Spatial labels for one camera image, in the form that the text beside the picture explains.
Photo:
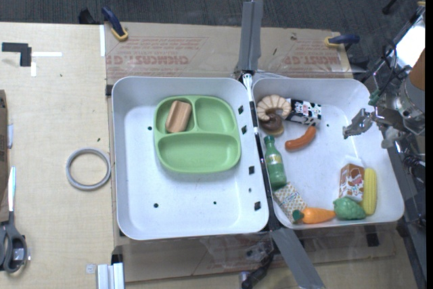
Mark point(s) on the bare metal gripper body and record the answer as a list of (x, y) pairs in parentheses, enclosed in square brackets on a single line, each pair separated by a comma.
[(394, 116)]

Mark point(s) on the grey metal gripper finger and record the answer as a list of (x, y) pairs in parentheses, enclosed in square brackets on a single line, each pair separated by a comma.
[(352, 130), (363, 116)]

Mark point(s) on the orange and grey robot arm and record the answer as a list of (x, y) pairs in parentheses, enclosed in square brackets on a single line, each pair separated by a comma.
[(419, 72)]

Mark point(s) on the black and white cow carton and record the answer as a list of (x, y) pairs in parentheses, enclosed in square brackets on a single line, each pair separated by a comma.
[(304, 111)]

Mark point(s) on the white plastic tray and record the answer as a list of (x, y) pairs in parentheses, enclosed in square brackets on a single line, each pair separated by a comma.
[(321, 172), (189, 206)]

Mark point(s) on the orange and white juice carton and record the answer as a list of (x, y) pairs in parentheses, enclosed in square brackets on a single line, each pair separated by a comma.
[(352, 182)]

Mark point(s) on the orange toy sausage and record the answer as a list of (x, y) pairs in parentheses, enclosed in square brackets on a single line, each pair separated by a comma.
[(299, 143)]

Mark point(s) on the yellow toy corn cob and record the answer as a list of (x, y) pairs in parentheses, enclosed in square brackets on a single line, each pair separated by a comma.
[(369, 189)]

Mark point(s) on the brown chocolate doughnut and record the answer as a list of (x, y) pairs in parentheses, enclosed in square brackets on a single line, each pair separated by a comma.
[(273, 126)]

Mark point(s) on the green toy broccoli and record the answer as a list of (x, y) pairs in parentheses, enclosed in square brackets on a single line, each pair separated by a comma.
[(348, 210)]

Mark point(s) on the beige toy croissant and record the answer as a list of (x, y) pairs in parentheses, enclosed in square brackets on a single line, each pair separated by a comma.
[(274, 103)]

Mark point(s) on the green toy bottle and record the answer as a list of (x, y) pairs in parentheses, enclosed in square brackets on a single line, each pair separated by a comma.
[(274, 166)]

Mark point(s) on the orange carrot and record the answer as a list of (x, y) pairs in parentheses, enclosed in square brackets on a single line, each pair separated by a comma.
[(316, 215)]

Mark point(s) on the green divided plate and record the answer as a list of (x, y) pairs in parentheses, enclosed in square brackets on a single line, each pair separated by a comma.
[(199, 152)]

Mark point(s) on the tan toy bread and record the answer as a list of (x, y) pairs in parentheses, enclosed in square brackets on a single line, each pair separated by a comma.
[(178, 116)]

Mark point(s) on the brown cardboard board red print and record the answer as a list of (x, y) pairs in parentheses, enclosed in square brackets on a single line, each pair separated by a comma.
[(169, 54)]

